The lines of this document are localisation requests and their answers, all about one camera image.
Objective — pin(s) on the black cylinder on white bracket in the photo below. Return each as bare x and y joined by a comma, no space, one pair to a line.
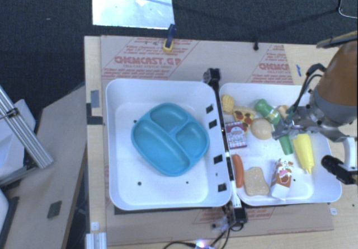
337,168

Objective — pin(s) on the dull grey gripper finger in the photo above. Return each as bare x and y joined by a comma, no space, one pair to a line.
281,133
293,124

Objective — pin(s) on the red and white carton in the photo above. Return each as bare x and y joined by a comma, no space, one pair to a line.
235,135

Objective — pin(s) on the beige bread slice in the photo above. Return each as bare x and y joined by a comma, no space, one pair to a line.
256,182

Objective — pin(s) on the green bottle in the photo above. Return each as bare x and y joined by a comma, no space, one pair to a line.
265,109

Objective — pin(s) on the blue divided plate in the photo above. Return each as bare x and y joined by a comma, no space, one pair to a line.
167,141

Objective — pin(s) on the yellow corn cob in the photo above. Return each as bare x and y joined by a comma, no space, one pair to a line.
227,103

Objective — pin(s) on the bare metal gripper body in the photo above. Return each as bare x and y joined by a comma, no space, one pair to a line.
316,124

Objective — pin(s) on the small beige toy food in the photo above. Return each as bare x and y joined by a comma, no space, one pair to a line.
283,110

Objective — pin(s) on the white plastic tray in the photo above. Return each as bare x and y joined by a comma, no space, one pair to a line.
126,186
307,189

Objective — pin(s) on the beige round bread roll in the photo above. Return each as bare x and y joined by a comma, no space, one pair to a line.
261,129

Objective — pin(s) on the orange and white carton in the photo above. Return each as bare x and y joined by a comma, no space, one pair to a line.
282,179

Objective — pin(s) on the yellow mustard bottle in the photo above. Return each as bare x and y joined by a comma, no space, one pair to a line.
303,151

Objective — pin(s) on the pizza slice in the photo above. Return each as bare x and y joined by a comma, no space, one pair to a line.
242,115

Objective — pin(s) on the orange sausage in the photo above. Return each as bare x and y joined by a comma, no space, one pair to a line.
238,171

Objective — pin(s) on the thin black and white rod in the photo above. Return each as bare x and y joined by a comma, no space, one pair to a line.
223,136

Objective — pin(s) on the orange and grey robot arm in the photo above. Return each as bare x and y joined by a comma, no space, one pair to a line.
338,80

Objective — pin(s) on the brown cardboard board, red print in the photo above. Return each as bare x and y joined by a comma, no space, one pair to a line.
195,55

